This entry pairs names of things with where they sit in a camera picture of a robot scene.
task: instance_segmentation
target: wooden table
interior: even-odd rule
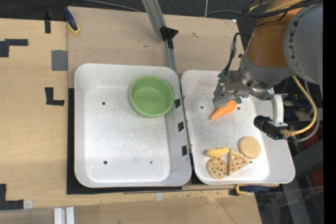
[[[7,184],[6,200],[31,200],[33,208],[102,204],[118,208],[121,202],[131,208],[155,207],[155,193],[66,194],[68,88],[73,87],[76,67],[85,62],[166,66],[163,42],[154,35],[147,14],[80,7],[69,10],[81,28],[77,35],[65,22],[51,21],[51,33],[46,34],[42,20],[0,19],[0,40],[29,42],[28,46],[10,46],[8,57],[0,57],[0,183]],[[179,74],[188,69],[221,71],[225,67],[238,32],[234,21],[173,15],[165,15],[165,20],[168,27],[179,30],[173,40]],[[52,69],[51,54],[56,50],[68,52],[68,71]],[[242,52],[237,39],[237,55]],[[238,65],[236,57],[232,68]],[[63,106],[46,104],[46,87],[54,89],[55,100],[65,101]],[[253,195],[229,197],[228,188],[232,186],[186,184],[182,191],[164,192],[162,202],[169,205],[171,199],[177,199],[177,204],[171,204],[210,205],[209,210],[215,210],[219,219],[225,214],[228,218],[225,206],[234,201],[233,207],[241,204],[245,213],[258,212]],[[249,223],[261,223],[259,214],[252,220]]]

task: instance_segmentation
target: white tray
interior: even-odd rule
[[[293,180],[295,168],[288,144],[285,140],[273,140],[257,129],[253,120],[258,115],[272,117],[270,101],[254,97],[244,98],[239,109],[210,120],[215,111],[212,102],[219,71],[189,70],[182,74],[181,86],[185,118],[193,155],[194,169],[198,178],[208,185],[276,183],[284,184]],[[258,140],[261,153],[252,163],[226,176],[212,178],[206,170],[210,148],[229,147],[238,150],[238,141],[244,136]]]
[[[139,77],[167,81],[165,115],[138,115],[129,88]],[[167,67],[87,63],[75,73],[75,174],[87,187],[181,186],[191,176],[180,80]]]

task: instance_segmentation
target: black clamp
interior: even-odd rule
[[[162,26],[160,28],[160,33],[161,33],[162,39],[164,41],[166,41],[166,40],[168,41],[168,48],[174,49],[173,37],[175,37],[178,32],[179,32],[178,30],[168,28],[166,26]]]
[[[0,184],[0,211],[23,209],[24,201],[6,201],[6,184]]]

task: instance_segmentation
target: green plate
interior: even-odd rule
[[[132,83],[130,100],[140,115],[147,118],[166,114],[173,106],[172,87],[155,76],[141,77]]]

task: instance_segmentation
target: orange carrot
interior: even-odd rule
[[[219,118],[231,111],[234,111],[237,108],[237,102],[235,100],[228,101],[226,106],[219,108],[215,111],[215,113],[210,117],[210,119],[214,120]]]

